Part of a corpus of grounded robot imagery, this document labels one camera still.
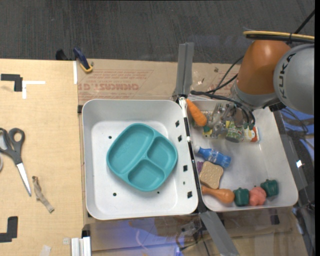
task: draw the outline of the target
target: black scissors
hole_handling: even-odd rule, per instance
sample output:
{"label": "black scissors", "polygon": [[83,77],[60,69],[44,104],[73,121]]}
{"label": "black scissors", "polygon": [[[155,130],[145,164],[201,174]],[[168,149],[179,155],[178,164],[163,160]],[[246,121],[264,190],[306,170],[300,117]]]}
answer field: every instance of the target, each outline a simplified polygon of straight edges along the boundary
{"label": "black scissors", "polygon": [[[21,135],[20,140],[15,140],[16,134]],[[15,165],[19,170],[24,186],[29,196],[31,197],[31,189],[30,189],[27,173],[21,159],[21,148],[26,137],[25,132],[19,128],[13,128],[9,132],[7,132],[3,128],[0,128],[0,137],[1,136],[3,136],[4,145],[0,144],[0,152],[7,154],[13,159]]]}

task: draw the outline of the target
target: bread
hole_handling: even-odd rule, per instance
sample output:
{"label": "bread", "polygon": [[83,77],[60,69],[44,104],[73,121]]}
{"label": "bread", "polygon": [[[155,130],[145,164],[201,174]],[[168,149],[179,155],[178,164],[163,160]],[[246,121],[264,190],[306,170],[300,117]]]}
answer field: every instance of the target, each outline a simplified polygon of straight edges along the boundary
{"label": "bread", "polygon": [[199,179],[205,186],[211,189],[218,189],[220,178],[223,173],[224,169],[220,165],[205,161],[199,174]]}

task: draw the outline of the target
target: green bell pepper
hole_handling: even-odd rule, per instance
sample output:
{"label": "green bell pepper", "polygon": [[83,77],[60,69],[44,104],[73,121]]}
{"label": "green bell pepper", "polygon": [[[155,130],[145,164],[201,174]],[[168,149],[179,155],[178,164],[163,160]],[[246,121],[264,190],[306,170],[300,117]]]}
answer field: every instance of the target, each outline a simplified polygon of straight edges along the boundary
{"label": "green bell pepper", "polygon": [[260,187],[266,192],[266,197],[273,197],[279,194],[278,183],[275,179],[266,179],[265,182],[260,184]]}
{"label": "green bell pepper", "polygon": [[237,206],[246,206],[249,204],[249,190],[246,188],[239,187],[233,191],[234,203]]}

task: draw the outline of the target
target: blue bottle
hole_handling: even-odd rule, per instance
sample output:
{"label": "blue bottle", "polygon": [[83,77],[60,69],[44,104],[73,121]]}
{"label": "blue bottle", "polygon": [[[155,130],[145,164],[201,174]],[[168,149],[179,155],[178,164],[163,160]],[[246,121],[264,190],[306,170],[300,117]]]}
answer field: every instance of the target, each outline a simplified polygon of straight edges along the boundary
{"label": "blue bottle", "polygon": [[219,165],[223,168],[227,168],[230,165],[231,157],[224,155],[219,151],[212,148],[202,148],[198,145],[194,147],[196,154],[201,155],[206,161],[209,161],[215,165]]}

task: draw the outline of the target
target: toy carrot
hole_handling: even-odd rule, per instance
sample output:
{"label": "toy carrot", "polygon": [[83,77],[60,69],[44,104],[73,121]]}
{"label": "toy carrot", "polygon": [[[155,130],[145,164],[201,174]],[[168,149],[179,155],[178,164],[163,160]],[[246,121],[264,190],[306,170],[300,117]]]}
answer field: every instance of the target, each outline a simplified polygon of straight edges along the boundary
{"label": "toy carrot", "polygon": [[201,110],[190,100],[186,99],[186,103],[188,104],[189,111],[191,116],[193,117],[194,122],[201,127],[204,127],[207,124],[206,116],[201,112]]}

